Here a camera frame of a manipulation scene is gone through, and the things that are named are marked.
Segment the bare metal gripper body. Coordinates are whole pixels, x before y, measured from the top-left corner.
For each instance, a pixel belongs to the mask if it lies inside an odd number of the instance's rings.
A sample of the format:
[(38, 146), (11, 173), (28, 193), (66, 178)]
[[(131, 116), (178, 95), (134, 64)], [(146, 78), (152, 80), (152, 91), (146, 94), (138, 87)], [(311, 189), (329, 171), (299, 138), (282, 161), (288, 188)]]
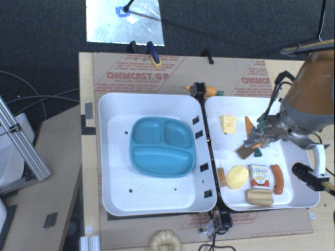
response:
[(258, 118), (261, 147), (268, 147), (277, 141), (292, 142), (301, 149), (311, 149), (314, 142), (309, 138), (311, 131), (299, 127), (285, 115), (262, 115)]

